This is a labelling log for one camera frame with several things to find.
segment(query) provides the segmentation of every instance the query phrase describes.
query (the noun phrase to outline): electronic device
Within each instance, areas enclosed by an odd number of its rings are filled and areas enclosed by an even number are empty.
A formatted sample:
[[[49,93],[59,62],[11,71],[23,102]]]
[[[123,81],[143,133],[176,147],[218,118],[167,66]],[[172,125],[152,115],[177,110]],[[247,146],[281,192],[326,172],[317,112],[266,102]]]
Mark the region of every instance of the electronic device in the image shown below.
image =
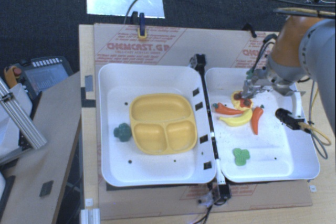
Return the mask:
[[[4,70],[8,86],[12,88],[21,83],[31,100],[72,74],[70,64],[63,56],[22,60]]]

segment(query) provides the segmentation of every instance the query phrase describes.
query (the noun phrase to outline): orange object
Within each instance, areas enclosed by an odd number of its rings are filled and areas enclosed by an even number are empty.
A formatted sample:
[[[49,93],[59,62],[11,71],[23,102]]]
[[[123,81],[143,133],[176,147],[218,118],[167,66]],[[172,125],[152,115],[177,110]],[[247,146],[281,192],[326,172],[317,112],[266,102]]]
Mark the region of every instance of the orange object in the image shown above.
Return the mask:
[[[258,123],[261,115],[263,114],[263,109],[260,107],[256,107],[253,110],[252,118],[251,118],[251,125],[252,125],[252,130],[255,134],[258,134]]]
[[[228,108],[222,103],[213,104],[213,106],[217,113],[224,114],[224,115],[238,115],[238,114],[243,113],[242,110]]]

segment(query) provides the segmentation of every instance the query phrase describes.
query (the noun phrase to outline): wooden table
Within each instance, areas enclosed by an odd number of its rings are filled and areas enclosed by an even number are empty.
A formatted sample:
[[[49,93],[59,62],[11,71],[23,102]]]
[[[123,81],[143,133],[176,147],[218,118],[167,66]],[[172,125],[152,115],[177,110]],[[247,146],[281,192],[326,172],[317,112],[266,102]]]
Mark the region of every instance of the wooden table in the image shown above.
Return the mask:
[[[80,26],[80,69],[81,87],[85,87],[85,74],[94,74],[94,48],[93,48],[93,26]],[[86,99],[94,100],[95,87],[92,91],[86,92]],[[305,114],[308,115],[309,93],[311,82],[298,85],[299,90],[307,91],[302,98]],[[97,178],[97,131],[96,112],[92,108],[82,108],[82,133],[83,133],[83,163],[84,163],[84,194],[85,198],[91,198],[93,204],[87,205],[86,209],[99,208],[98,178]],[[327,147],[329,159],[323,160],[319,157],[321,172],[320,175],[310,181],[309,185],[315,192],[311,193],[313,206],[278,208],[267,210],[249,210],[234,212],[216,212],[210,214],[207,223],[334,223],[336,219],[336,174],[335,174],[335,136],[325,116],[318,98],[314,106],[313,121],[321,131],[331,140],[333,145]],[[104,220],[103,224],[147,224],[147,223],[194,223],[203,214],[180,215],[162,217],[144,217],[117,220]]]

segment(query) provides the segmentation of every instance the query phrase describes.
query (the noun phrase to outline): blue clamp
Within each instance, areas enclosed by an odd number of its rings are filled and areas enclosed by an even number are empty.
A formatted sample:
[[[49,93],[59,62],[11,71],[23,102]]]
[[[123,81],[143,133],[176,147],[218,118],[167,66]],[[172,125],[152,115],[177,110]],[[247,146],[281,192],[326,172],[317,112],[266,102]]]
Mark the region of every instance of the blue clamp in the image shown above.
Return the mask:
[[[139,14],[138,37],[140,39],[145,39],[147,37],[147,31],[145,28],[145,13],[143,12]]]

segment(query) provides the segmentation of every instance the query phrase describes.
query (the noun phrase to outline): white tray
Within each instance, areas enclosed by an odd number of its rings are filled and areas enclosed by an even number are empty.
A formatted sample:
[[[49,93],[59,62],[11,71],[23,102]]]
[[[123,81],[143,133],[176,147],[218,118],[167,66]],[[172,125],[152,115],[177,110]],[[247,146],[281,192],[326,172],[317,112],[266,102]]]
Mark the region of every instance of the white tray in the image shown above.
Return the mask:
[[[233,91],[242,89],[246,71],[238,68],[209,69],[206,84],[210,104],[232,105],[230,96]],[[292,111],[292,98],[272,91],[258,94],[253,102],[254,107],[265,106],[258,135],[253,134],[250,123],[229,127],[218,120],[221,114],[212,108],[220,165],[225,177],[238,183],[315,178],[320,165],[310,135],[291,130],[275,117],[278,108]],[[250,159],[246,165],[235,164],[234,148],[249,150]]]
[[[111,63],[98,75],[102,174],[114,186],[202,184],[216,174],[209,123],[199,74],[189,67],[145,66]],[[134,98],[151,93],[176,93],[190,102],[197,125],[196,146],[185,153],[149,155],[133,138],[120,142],[113,135],[121,123],[130,124],[129,105]],[[203,108],[195,110],[195,105]],[[208,141],[201,143],[200,137]],[[204,169],[207,163],[211,168]]]

